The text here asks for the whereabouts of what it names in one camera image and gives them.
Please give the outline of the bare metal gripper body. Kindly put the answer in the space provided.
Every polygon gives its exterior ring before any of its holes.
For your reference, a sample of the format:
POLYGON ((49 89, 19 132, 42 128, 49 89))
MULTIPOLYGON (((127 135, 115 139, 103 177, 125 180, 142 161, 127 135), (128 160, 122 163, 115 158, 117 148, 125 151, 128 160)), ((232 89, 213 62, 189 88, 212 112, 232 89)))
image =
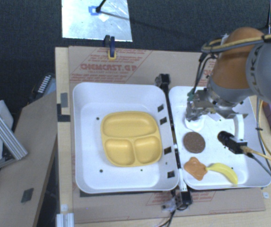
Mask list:
POLYGON ((204 88, 194 93, 191 100, 192 109, 195 107, 203 107, 204 114, 219 114, 223 118, 233 118, 235 111, 235 103, 228 102, 220 98, 212 89, 204 88))

